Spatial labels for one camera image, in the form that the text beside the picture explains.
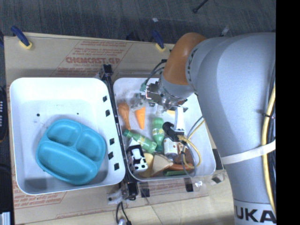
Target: white strap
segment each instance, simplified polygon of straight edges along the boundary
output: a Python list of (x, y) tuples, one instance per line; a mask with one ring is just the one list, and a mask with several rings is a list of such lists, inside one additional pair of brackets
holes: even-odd
[(260, 157), (264, 154), (274, 151), (275, 149), (276, 149), (276, 139), (269, 144), (266, 144), (264, 146), (259, 146), (257, 148), (254, 148), (246, 152), (230, 155), (227, 157), (221, 157), (221, 161), (223, 165), (238, 163), (252, 158)]

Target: blue plate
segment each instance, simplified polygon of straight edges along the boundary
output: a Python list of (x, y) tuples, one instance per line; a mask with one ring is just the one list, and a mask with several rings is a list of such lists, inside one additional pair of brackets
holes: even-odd
[(83, 185), (97, 175), (105, 152), (105, 140), (96, 131), (79, 122), (60, 119), (45, 131), (37, 146), (36, 159), (52, 176)]

